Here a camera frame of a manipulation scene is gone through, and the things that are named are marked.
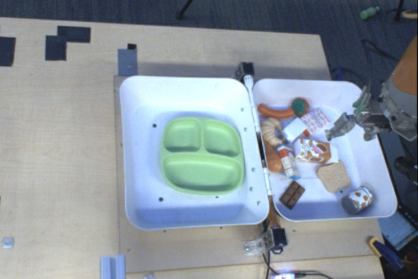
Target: toy food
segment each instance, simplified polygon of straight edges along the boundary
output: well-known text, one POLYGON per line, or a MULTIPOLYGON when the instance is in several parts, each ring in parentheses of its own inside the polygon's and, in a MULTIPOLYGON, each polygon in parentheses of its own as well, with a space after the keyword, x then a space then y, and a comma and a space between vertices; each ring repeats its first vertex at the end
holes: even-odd
POLYGON ((285 190, 285 193, 280 197, 279 201, 288 209, 292 209, 302 196, 303 192, 305 192, 305 189, 299 185, 298 182, 292 181, 285 190))
POLYGON ((295 112, 292 108, 277 110, 267 107, 264 104, 258 105, 257 110, 260 114, 266 116, 267 118, 286 119, 295 115, 295 112))
POLYGON ((282 130, 279 120, 267 118, 261 122, 263 138, 274 147, 283 144, 283 141, 276 136, 276 130, 279 132, 282 130))
POLYGON ((322 130, 329 123, 328 118, 319 108, 307 113, 307 115, 303 115, 300 119, 306 125, 306 132, 304 134, 307 137, 322 130))
POLYGON ((306 130, 305 123, 300 118, 295 118, 282 131, 283 136, 289 142, 296 140, 306 130))
POLYGON ((286 109, 273 109, 264 104, 257 107, 260 114, 267 118, 286 119, 292 116, 303 116, 309 111, 309 103, 304 98, 296 98, 292 101, 291 107, 286 109))
POLYGON ((304 98, 296 98, 292 101, 291 108, 296 116, 303 116, 309 112, 309 103, 304 98))
POLYGON ((286 177, 290 179, 299 179, 300 172, 298 167, 296 166, 295 157, 293 155, 292 150, 290 150, 286 146, 279 146, 277 148, 277 151, 281 158, 281 163, 283 164, 286 177))
POLYGON ((263 138, 264 148, 266 150, 267 167, 271 172, 279 172, 283 169, 280 156, 277 154, 273 146, 263 138))
POLYGON ((351 215, 358 214, 370 206, 374 200, 372 191, 366 186, 360 186, 355 191, 347 194, 341 199, 344 210, 351 215))
POLYGON ((330 193, 335 193, 351 184, 346 166, 341 161, 320 167, 316 175, 330 193))
POLYGON ((338 162, 337 149, 328 142, 320 140, 298 139, 293 146, 295 159, 309 163, 338 162))

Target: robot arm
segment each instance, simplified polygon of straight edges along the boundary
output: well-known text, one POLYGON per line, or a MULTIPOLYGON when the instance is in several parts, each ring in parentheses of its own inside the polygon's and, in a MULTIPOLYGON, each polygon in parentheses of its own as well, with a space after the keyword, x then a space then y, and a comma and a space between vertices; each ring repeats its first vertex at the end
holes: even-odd
POLYGON ((364 129, 364 139, 393 130, 407 140, 417 138, 417 37, 412 40, 390 78, 383 83, 377 99, 363 89, 353 104, 354 115, 343 113, 334 127, 325 131, 328 140, 344 135, 356 124, 364 129))

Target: container hinge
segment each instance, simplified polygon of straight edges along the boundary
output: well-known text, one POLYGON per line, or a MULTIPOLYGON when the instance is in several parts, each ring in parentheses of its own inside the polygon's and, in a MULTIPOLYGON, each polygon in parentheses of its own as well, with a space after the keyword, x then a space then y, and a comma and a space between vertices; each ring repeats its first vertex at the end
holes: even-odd
POLYGON ((261 165, 263 166, 263 173, 264 173, 264 180, 265 180, 267 195, 272 195, 272 189, 270 185, 270 173, 267 169, 267 164, 266 164, 266 158, 265 158, 266 155, 265 155, 265 149, 263 146, 263 138, 261 135, 260 120, 259 120, 257 106, 255 105, 254 95, 253 95, 254 79, 251 74, 246 74, 245 76, 242 77, 242 80, 248 91, 249 103, 251 105, 251 112, 253 114, 255 134, 257 135, 257 142, 259 145, 261 165))

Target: toy bread slice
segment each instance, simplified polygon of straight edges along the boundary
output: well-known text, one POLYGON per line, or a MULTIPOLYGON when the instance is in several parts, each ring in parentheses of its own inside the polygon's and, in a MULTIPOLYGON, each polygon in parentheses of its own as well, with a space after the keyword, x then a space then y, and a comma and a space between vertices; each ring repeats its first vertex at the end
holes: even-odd
POLYGON ((316 174, 330 193, 335 193, 351 184, 346 166, 341 161, 320 167, 316 174))

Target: wooden table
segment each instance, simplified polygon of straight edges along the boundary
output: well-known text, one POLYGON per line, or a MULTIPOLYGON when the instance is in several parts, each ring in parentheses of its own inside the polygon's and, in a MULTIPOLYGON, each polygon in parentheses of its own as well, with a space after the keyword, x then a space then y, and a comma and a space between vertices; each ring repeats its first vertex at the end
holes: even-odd
MULTIPOLYGON (((257 78, 329 79, 318 36, 0 18, 0 37, 16 37, 13 66, 0 67, 0 238, 15 238, 0 248, 1 278, 100 278, 101 256, 125 253, 126 236, 145 239, 148 255, 145 265, 127 259, 127 268, 144 269, 130 279, 149 270, 157 279, 264 278, 261 259, 240 249, 246 229, 257 227, 121 231, 117 53, 137 44, 140 74, 230 77, 252 61, 257 78), (59 25, 90 27, 91 42, 67 43, 67 61, 45 61, 45 36, 59 25), (213 252, 216 240, 229 246, 213 252), (198 242, 201 253, 183 259, 198 242)), ((366 245, 370 235, 381 238, 377 220, 281 222, 289 245, 274 268, 383 278, 366 245)))

